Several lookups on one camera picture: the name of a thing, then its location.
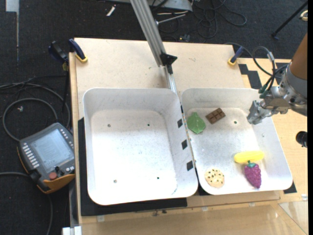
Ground green leaf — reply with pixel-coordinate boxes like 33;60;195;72
186;112;207;135

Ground yellow banana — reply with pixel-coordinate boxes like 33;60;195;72
233;150;266;164

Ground pale wood board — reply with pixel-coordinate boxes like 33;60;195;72
73;37;282;225

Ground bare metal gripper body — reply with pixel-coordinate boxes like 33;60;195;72
259;76;308;118

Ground black cylinder on white bracket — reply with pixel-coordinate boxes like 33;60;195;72
295;130;308;149

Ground white plastic tray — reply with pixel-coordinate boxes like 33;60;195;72
82;87;199;206
180;87;294;196

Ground thin black and white rod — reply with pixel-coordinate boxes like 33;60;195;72
165;66;198;171

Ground brown chocolate bar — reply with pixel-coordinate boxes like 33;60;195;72
205;107;226;125

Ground black block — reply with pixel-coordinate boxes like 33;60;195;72
159;53;178;75

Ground beige chocolate chip biscuit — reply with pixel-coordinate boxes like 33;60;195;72
204;168;225;188

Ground purple grapes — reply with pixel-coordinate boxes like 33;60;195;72
244;160;262;189

